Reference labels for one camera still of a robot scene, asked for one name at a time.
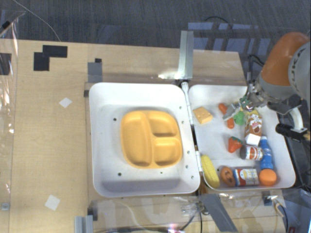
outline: chocolate milk carton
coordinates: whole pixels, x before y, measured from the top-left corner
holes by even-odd
[[[245,126],[245,141],[248,145],[258,146],[261,138],[262,117],[250,114]]]

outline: can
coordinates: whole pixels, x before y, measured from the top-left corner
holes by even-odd
[[[255,146],[242,146],[240,149],[240,157],[244,160],[261,161],[263,158],[263,150]]]
[[[259,178],[255,168],[235,169],[233,172],[236,185],[259,185]]]

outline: cheese block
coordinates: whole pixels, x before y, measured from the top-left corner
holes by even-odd
[[[213,116],[205,108],[199,107],[193,110],[195,117],[198,119],[200,124],[207,123],[213,119]]]

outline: white plastic tray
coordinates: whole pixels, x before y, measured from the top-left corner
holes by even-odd
[[[200,184],[195,149],[183,91],[170,84],[97,83],[89,92],[93,183],[104,197],[180,194]],[[141,169],[122,153],[122,117],[134,110],[161,110],[180,129],[183,157],[171,167]]]
[[[198,148],[201,155],[206,154],[212,160],[215,169],[217,169],[220,178],[220,170],[223,166],[232,169],[237,167],[254,167],[259,174],[259,161],[242,160],[239,150],[234,153],[228,152],[228,139],[235,136],[244,140],[244,126],[235,125],[233,129],[226,126],[223,121],[222,113],[218,109],[218,104],[223,102],[231,104],[241,98],[246,92],[245,86],[227,86],[227,85],[195,85],[189,90],[191,108],[194,110],[200,106],[206,108],[212,115],[213,120],[200,125],[194,118],[195,132]],[[272,149],[277,182],[269,188],[288,188],[295,182],[295,172],[287,150],[284,137],[276,133],[275,127],[278,124],[276,112],[268,109],[266,106],[259,108],[258,112],[262,114],[262,134],[268,137],[268,144]],[[218,191],[228,190],[249,190],[249,189],[267,189],[266,186],[245,186],[228,187],[221,181]]]

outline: yellow plate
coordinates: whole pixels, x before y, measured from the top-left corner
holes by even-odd
[[[121,121],[121,145],[126,161],[137,168],[177,164],[182,142],[176,120],[162,111],[132,111]]]

